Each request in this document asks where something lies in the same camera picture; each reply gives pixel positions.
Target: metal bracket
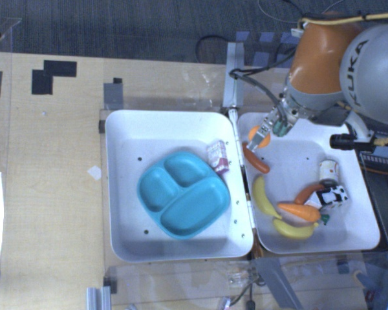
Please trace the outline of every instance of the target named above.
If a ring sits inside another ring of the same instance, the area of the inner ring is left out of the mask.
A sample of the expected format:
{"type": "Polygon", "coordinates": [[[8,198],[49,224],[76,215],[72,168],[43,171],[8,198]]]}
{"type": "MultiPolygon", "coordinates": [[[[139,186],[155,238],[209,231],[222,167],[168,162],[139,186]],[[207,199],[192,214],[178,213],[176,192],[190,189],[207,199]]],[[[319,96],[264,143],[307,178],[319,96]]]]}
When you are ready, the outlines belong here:
{"type": "Polygon", "coordinates": [[[86,309],[111,310],[111,287],[88,288],[86,290],[86,309]]]}
{"type": "Polygon", "coordinates": [[[243,82],[236,81],[229,75],[230,71],[236,68],[244,68],[244,45],[243,43],[228,43],[226,79],[222,101],[223,110],[243,105],[243,82]]]}

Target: yellow cable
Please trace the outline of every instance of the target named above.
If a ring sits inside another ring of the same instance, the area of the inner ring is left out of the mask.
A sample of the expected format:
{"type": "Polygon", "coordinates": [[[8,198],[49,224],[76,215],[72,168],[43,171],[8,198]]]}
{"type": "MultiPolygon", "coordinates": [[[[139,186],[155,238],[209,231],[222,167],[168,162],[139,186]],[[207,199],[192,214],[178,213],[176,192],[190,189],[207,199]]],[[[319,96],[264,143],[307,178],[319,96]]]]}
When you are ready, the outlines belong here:
{"type": "Polygon", "coordinates": [[[346,24],[346,23],[354,23],[354,22],[362,22],[362,21],[374,21],[377,19],[388,19],[388,13],[383,14],[369,14],[364,16],[354,16],[354,17],[348,17],[348,18],[337,18],[337,19],[311,19],[309,17],[303,17],[299,20],[297,27],[302,28],[301,25],[303,23],[312,23],[317,25],[339,25],[339,24],[346,24]]]}
{"type": "Polygon", "coordinates": [[[375,139],[374,140],[374,145],[376,145],[376,146],[388,145],[388,138],[375,139]]]}

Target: white can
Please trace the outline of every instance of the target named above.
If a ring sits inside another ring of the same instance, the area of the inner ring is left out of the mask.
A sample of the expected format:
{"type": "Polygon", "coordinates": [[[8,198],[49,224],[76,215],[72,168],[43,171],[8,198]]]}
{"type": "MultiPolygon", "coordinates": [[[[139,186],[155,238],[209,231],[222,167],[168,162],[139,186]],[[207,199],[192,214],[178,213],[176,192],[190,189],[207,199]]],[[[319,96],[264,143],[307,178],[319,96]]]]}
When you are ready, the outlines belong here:
{"type": "Polygon", "coordinates": [[[325,187],[339,183],[339,165],[334,160],[325,160],[319,164],[319,182],[325,187]]]}

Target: wooden table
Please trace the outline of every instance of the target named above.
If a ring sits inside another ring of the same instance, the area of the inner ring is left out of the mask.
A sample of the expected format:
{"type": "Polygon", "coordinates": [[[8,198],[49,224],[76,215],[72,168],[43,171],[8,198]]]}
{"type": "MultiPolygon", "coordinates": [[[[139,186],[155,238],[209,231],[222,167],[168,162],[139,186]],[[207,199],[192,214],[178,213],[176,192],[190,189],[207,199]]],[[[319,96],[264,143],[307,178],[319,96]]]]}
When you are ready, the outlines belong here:
{"type": "MultiPolygon", "coordinates": [[[[122,78],[125,106],[161,108],[185,98],[191,109],[195,102],[218,108],[225,66],[13,54],[11,67],[9,74],[3,66],[12,91],[0,310],[85,309],[86,288],[101,287],[105,273],[102,183],[88,173],[103,168],[103,84],[122,78]],[[76,61],[77,76],[54,77],[53,95],[32,95],[32,70],[44,60],[76,61]]],[[[284,76],[275,69],[258,79],[279,92],[284,76]]],[[[251,102],[271,107],[260,95],[251,102]]],[[[359,300],[358,289],[350,292],[359,300]]],[[[216,302],[187,309],[215,309],[216,302]]],[[[182,309],[178,302],[138,309],[161,306],[182,309]]]]}

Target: white plastic tray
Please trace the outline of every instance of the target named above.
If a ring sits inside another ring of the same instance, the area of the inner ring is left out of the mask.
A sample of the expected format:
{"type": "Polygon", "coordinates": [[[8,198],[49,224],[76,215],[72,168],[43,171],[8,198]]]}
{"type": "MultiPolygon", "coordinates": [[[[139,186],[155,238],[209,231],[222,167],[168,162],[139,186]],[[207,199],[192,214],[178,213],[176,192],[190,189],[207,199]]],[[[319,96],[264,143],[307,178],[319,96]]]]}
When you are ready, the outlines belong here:
{"type": "Polygon", "coordinates": [[[109,179],[111,244],[127,262],[240,257],[250,251],[253,234],[248,216],[237,147],[230,121],[214,112],[119,110],[105,124],[109,179]],[[226,143],[230,171],[223,175],[230,206],[192,239],[168,236],[146,213],[137,183],[152,164],[178,150],[207,160],[206,147],[226,143]]]}
{"type": "MultiPolygon", "coordinates": [[[[242,141],[247,141],[249,130],[260,125],[262,113],[247,113],[239,118],[242,141]]],[[[380,230],[372,209],[367,188],[353,150],[335,150],[329,146],[332,134],[348,133],[345,126],[326,127],[307,120],[299,120],[282,138],[272,135],[269,146],[257,149],[271,171],[264,175],[266,194],[276,206],[278,202],[293,201],[306,186],[319,181],[319,163],[335,160],[339,163],[340,183],[349,194],[350,201],[330,214],[327,225],[322,223],[314,235],[305,241],[281,236],[273,227],[272,217],[254,206],[255,222],[261,243],[277,254],[321,253],[356,251],[375,248],[380,241],[380,230]]],[[[260,175],[246,160],[250,188],[260,175]]]]}

